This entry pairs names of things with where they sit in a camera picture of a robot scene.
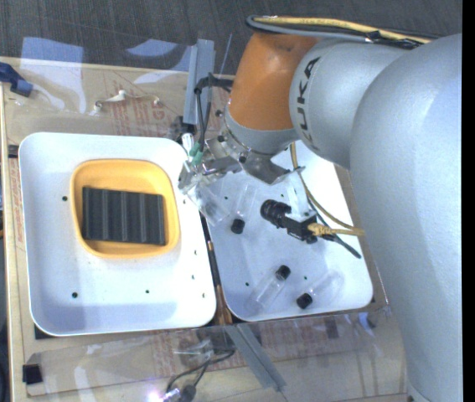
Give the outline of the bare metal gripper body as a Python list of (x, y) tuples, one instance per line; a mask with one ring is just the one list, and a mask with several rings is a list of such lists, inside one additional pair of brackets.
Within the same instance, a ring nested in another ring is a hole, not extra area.
[(243, 146), (230, 134), (221, 134), (204, 142), (199, 173), (217, 179), (228, 173), (245, 172), (273, 185), (287, 177), (291, 170), (275, 164), (272, 158), (272, 155)]

